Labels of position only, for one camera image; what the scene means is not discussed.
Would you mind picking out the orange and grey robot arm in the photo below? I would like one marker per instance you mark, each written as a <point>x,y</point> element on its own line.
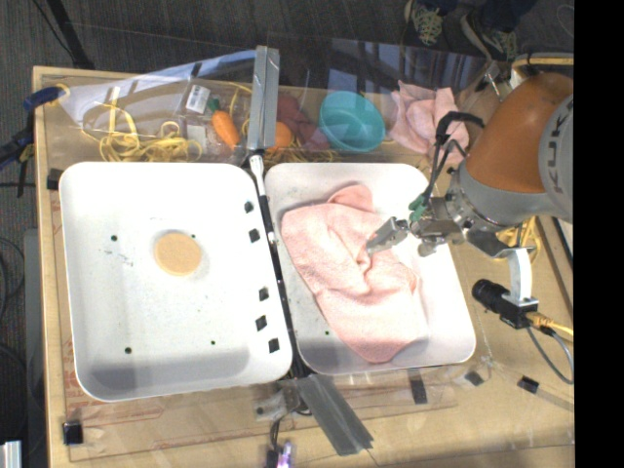
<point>507,139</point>

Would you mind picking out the small pink towel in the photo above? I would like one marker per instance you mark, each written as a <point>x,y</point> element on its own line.
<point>419,120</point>

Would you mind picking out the large pink towel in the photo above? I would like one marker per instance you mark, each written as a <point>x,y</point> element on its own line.
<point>351,285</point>

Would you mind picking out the white plastic tray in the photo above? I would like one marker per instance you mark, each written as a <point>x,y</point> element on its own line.
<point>448,310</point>
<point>161,310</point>

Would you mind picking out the orange round toy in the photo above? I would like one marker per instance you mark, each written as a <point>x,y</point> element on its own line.
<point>284,135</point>

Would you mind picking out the black cylinder on white bracket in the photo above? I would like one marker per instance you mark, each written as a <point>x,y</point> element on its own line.
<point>519,281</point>

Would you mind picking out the orange carrot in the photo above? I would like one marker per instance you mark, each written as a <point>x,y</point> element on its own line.
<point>225,127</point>

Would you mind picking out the tan round biscuit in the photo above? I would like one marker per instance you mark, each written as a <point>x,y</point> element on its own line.
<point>178,253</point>

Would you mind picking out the dark red cloth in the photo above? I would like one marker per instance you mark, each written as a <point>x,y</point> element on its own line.
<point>297,117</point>

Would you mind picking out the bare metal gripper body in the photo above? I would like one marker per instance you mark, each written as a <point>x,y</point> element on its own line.
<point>441,220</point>

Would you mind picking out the teal bowl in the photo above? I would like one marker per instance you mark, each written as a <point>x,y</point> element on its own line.
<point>351,122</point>

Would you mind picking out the thin black and white rod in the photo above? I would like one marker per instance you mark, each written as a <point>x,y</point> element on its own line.
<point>271,242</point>

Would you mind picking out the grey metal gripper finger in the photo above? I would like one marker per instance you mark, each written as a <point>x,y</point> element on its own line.
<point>395,231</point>
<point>431,248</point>

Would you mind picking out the person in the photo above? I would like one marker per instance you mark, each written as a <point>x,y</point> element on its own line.
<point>492,3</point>

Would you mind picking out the clear plastic bag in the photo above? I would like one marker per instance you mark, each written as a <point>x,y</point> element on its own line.
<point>161,105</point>

